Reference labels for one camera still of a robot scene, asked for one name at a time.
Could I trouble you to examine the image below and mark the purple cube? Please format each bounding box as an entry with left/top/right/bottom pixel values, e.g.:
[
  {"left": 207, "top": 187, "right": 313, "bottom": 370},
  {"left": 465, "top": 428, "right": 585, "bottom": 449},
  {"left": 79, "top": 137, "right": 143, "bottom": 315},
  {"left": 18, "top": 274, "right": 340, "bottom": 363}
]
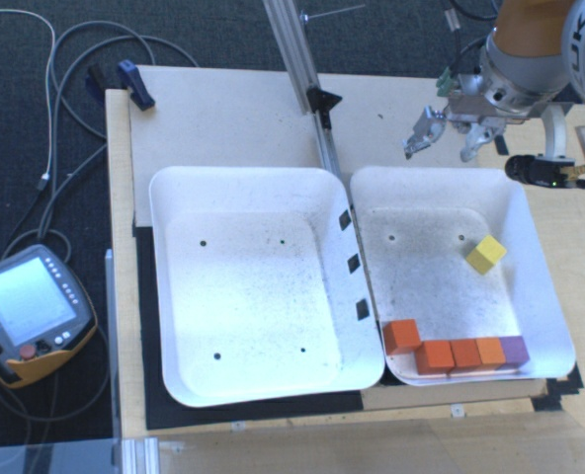
[{"left": 498, "top": 335, "right": 531, "bottom": 368}]

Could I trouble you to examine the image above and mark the yellow cube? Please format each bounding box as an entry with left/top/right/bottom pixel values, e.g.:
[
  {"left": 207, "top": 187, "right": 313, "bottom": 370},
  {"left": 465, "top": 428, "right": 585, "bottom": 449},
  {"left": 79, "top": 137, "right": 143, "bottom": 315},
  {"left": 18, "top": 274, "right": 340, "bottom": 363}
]
[{"left": 464, "top": 234, "right": 508, "bottom": 277}]

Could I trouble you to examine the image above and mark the white plastic tray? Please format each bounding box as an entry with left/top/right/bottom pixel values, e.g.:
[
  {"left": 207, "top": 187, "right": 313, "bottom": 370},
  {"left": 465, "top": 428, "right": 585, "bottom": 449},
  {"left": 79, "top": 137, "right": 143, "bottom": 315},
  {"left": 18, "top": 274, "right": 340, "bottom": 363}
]
[
  {"left": 348, "top": 165, "right": 577, "bottom": 388},
  {"left": 147, "top": 165, "right": 387, "bottom": 409}
]

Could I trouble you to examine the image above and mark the black cylinder on white bracket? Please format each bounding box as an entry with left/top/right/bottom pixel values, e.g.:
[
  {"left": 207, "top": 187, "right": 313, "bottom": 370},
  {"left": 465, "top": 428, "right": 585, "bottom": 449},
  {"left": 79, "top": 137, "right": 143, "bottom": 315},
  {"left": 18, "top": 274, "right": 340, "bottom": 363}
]
[{"left": 504, "top": 103, "right": 578, "bottom": 190}]

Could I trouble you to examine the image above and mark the pale wood board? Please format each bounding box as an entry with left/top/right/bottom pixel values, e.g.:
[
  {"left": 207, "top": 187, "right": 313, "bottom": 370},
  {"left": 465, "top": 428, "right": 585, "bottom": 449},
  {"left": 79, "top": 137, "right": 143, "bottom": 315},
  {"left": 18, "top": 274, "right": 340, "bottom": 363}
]
[{"left": 127, "top": 64, "right": 550, "bottom": 412}]

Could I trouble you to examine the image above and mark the orange cube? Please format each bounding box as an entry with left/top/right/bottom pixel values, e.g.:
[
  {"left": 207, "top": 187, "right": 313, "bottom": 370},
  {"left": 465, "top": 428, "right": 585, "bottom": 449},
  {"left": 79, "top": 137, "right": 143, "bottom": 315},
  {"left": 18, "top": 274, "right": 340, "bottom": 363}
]
[
  {"left": 475, "top": 337, "right": 507, "bottom": 369},
  {"left": 450, "top": 338, "right": 483, "bottom": 371},
  {"left": 381, "top": 318, "right": 424, "bottom": 356},
  {"left": 414, "top": 340, "right": 457, "bottom": 376}
]

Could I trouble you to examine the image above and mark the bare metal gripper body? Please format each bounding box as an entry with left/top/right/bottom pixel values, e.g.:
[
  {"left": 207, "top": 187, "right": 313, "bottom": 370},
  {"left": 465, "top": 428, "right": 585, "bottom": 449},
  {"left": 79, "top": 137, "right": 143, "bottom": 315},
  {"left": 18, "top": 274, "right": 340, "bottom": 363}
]
[{"left": 444, "top": 70, "right": 554, "bottom": 129}]

